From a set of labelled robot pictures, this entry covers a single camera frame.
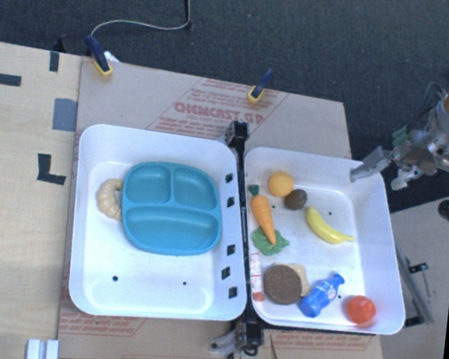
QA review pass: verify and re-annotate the green lettuce leaf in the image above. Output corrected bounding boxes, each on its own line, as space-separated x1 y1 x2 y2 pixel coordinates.
248 225 292 260

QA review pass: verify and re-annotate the cream doughnut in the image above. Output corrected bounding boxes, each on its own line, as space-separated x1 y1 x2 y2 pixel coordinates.
93 175 129 222

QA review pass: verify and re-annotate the orange ball fruit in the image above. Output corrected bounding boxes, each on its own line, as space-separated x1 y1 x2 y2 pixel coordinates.
265 169 297 200

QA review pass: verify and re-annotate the white packet with red print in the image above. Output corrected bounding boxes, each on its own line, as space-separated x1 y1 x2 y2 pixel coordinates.
242 251 272 303

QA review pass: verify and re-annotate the brown cardboard board, red print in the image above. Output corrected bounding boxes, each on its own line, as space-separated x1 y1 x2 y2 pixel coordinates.
44 55 419 359

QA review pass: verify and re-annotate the white plastic tray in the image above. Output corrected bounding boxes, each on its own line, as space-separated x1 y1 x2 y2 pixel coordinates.
223 144 425 343
57 120 267 335

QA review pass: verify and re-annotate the red tomato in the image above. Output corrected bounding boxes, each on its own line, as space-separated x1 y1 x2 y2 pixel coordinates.
343 293 380 328

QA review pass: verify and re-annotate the black block with wires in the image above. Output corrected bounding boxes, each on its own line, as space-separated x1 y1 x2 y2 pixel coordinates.
221 118 253 151
207 315 267 359

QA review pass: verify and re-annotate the blue plastic bottle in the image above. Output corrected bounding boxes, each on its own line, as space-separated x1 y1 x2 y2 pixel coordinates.
297 268 347 322

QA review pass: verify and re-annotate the brown round biscuit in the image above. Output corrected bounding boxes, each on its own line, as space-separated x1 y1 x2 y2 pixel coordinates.
260 262 306 308

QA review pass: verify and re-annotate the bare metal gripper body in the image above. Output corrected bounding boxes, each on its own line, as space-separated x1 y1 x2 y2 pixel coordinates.
389 125 449 179

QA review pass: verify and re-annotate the blue divided plate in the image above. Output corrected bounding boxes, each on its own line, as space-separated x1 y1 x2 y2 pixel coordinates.
114 156 231 262

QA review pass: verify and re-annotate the orange carrot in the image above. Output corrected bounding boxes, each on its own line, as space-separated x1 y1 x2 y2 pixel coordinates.
240 182 285 247

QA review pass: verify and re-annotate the yellow banana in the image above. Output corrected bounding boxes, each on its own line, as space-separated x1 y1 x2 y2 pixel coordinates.
301 204 359 248

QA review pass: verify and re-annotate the beige bread slice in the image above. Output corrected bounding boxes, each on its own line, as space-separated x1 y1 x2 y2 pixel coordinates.
271 260 314 298

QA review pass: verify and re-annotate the brown kiwi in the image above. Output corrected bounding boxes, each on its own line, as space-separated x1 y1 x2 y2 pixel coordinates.
283 186 310 213

